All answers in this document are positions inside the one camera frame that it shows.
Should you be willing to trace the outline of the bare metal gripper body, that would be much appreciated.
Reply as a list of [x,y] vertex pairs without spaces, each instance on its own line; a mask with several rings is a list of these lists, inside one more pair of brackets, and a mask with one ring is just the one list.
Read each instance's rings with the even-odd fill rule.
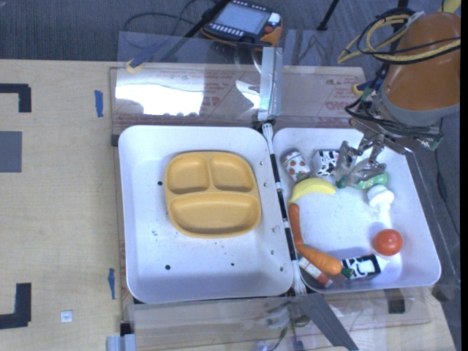
[[411,127],[365,113],[352,112],[351,116],[350,126],[363,134],[359,151],[371,147],[387,147],[399,154],[413,152],[417,147],[435,151],[444,137],[436,126]]

